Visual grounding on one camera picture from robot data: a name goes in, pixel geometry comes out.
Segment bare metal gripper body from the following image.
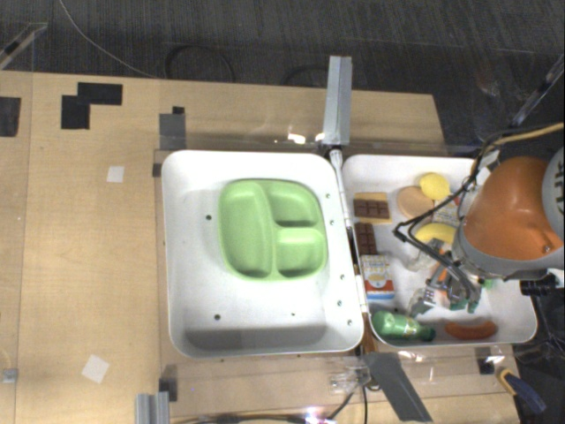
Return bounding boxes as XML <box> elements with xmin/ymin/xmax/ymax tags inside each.
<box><xmin>425</xmin><ymin>262</ymin><xmax>483</xmax><ymax>305</ymax></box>

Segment white plastic tray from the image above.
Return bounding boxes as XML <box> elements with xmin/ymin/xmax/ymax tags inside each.
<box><xmin>342</xmin><ymin>153</ymin><xmax>539</xmax><ymax>349</ymax></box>
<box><xmin>160</xmin><ymin>148</ymin><xmax>365</xmax><ymax>360</ymax></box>

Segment green bottle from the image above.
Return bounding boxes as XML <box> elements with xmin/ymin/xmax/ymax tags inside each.
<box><xmin>371</xmin><ymin>309</ymin><xmax>438</xmax><ymax>344</ymax></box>

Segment orange sausage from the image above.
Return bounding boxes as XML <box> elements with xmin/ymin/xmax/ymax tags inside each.
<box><xmin>443</xmin><ymin>320</ymin><xmax>499</xmax><ymax>341</ymax></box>

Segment white orange blue carton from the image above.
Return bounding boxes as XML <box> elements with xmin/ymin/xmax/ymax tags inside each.
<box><xmin>359</xmin><ymin>254</ymin><xmax>396</xmax><ymax>302</ymax></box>

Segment yellow banana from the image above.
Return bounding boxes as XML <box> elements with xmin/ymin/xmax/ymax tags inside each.
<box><xmin>414</xmin><ymin>222</ymin><xmax>458</xmax><ymax>246</ymax></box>

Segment white packet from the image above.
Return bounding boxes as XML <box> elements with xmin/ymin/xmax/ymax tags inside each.
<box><xmin>431</xmin><ymin>202</ymin><xmax>463</xmax><ymax>229</ymax></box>

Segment brown chocolate bar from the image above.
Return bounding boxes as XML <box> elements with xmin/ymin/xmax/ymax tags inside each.
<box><xmin>354</xmin><ymin>221</ymin><xmax>380</xmax><ymax>257</ymax></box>

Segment tan round biscuit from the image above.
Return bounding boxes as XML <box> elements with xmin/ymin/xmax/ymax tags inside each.
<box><xmin>395</xmin><ymin>185</ymin><xmax>436</xmax><ymax>218</ymax></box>

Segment yellow lemon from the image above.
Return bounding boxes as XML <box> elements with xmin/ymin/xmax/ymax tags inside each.
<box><xmin>418</xmin><ymin>171</ymin><xmax>452</xmax><ymax>202</ymax></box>

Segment tan biscuit with chocolate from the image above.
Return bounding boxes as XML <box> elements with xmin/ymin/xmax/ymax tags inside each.
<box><xmin>352</xmin><ymin>191</ymin><xmax>394</xmax><ymax>226</ymax></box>

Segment green divided plate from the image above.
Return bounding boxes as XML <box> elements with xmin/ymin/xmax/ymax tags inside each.
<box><xmin>217</xmin><ymin>178</ymin><xmax>330</xmax><ymax>281</ymax></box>

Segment pale wood board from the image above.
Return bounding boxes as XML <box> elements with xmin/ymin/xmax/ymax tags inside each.
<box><xmin>156</xmin><ymin>77</ymin><xmax>522</xmax><ymax>424</ymax></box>

